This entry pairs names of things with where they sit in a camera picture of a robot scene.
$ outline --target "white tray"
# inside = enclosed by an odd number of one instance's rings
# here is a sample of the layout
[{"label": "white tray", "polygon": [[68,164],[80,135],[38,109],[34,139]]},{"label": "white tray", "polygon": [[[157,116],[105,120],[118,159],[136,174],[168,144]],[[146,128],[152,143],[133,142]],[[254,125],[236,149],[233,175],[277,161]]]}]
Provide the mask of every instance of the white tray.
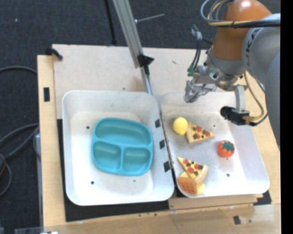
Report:
[{"label": "white tray", "polygon": [[[141,176],[120,176],[100,171],[91,159],[95,123],[104,117],[139,121],[152,132],[154,157]],[[77,205],[109,205],[167,200],[174,191],[157,100],[143,92],[70,91],[63,97],[63,141],[66,193]]]},{"label": "white tray", "polygon": [[[251,126],[237,126],[220,115],[223,106],[235,107],[233,93],[211,92],[199,97],[194,103],[186,103],[181,93],[169,93],[161,97],[161,109],[164,130],[168,141],[168,150],[174,167],[175,176],[184,171],[177,157],[188,158],[209,166],[204,180],[206,188],[201,195],[192,198],[224,195],[261,194],[269,188],[263,160]],[[215,136],[210,139],[188,144],[186,136],[174,132],[172,125],[177,117],[184,117],[193,124],[212,131]],[[236,146],[234,155],[223,158],[217,152],[217,143],[230,140]]]}]

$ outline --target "blue plate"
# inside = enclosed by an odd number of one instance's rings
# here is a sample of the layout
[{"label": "blue plate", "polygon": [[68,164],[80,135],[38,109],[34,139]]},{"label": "blue plate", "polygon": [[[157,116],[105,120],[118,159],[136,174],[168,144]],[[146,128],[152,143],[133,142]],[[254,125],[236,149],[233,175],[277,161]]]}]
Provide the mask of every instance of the blue plate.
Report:
[{"label": "blue plate", "polygon": [[153,160],[153,137],[140,122],[102,118],[92,133],[92,160],[100,170],[117,175],[139,176]]}]

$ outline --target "pepperoni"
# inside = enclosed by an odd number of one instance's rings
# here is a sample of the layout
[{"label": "pepperoni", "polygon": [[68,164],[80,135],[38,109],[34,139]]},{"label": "pepperoni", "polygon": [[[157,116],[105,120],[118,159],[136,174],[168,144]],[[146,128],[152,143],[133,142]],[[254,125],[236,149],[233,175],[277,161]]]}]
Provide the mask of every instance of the pepperoni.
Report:
[{"label": "pepperoni", "polygon": [[188,172],[192,174],[194,173],[194,169],[192,167],[188,167]]},{"label": "pepperoni", "polygon": [[196,131],[201,132],[202,131],[202,127],[196,126]]}]

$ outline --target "toy food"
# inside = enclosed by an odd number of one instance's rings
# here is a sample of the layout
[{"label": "toy food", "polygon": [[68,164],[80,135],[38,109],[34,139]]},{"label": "toy food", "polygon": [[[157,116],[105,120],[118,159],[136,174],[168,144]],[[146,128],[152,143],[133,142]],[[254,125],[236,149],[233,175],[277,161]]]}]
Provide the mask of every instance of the toy food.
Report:
[{"label": "toy food", "polygon": [[190,121],[188,122],[188,130],[186,132],[186,137],[189,143],[202,141],[213,136],[214,134],[212,132],[207,131],[203,127],[195,125]]},{"label": "toy food", "polygon": [[234,154],[235,146],[228,140],[222,140],[217,145],[217,150],[222,157],[231,157]]},{"label": "toy food", "polygon": [[202,194],[205,189],[203,180],[208,173],[209,167],[187,158],[178,157],[178,161],[185,170],[177,178],[179,186],[189,194]]},{"label": "toy food", "polygon": [[188,121],[183,117],[178,117],[173,123],[174,131],[180,135],[184,135],[188,130]]}]

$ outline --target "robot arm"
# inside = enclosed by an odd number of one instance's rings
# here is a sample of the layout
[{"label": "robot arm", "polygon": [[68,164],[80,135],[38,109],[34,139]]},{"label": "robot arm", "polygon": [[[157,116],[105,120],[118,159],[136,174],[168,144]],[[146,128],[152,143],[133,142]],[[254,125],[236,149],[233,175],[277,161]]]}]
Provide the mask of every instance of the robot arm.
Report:
[{"label": "robot arm", "polygon": [[184,99],[194,102],[216,87],[235,91],[237,109],[225,107],[221,115],[235,124],[250,124],[255,119],[243,105],[239,110],[243,93],[235,85],[248,72],[264,87],[267,112],[280,147],[280,14],[272,14],[256,0],[214,0],[205,17],[204,7],[211,1],[202,4],[201,16],[216,26],[217,32],[204,65],[192,63],[188,69],[193,79],[187,81]]}]

